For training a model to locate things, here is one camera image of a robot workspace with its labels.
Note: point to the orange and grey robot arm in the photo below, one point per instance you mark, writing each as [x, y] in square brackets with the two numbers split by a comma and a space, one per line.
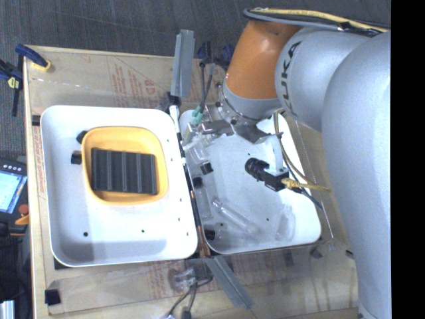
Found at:
[352, 118]

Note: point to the orange plate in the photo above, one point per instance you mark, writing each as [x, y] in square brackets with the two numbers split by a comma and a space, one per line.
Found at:
[123, 136]

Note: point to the white plastic tray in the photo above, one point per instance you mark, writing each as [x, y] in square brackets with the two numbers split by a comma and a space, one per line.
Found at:
[265, 208]
[116, 231]

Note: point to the small black cap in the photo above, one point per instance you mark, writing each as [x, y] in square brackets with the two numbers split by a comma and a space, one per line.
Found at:
[76, 158]
[80, 137]

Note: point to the brown cardboard board, red print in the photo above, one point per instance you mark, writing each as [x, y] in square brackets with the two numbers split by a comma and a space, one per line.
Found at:
[99, 78]

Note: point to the black cylinder on white bracket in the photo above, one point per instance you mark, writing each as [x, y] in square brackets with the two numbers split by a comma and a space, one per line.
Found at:
[262, 173]

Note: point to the black ribbed block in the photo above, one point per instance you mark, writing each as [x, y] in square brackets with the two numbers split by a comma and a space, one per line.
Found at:
[123, 171]

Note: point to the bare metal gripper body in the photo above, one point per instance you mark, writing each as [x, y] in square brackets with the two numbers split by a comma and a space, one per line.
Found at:
[255, 134]

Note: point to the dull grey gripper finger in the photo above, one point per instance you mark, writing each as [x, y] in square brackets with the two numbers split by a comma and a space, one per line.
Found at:
[191, 134]
[217, 128]

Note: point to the clear plastic bottle, black cap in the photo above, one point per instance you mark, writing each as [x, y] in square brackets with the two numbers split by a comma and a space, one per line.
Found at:
[198, 181]
[210, 234]
[206, 168]

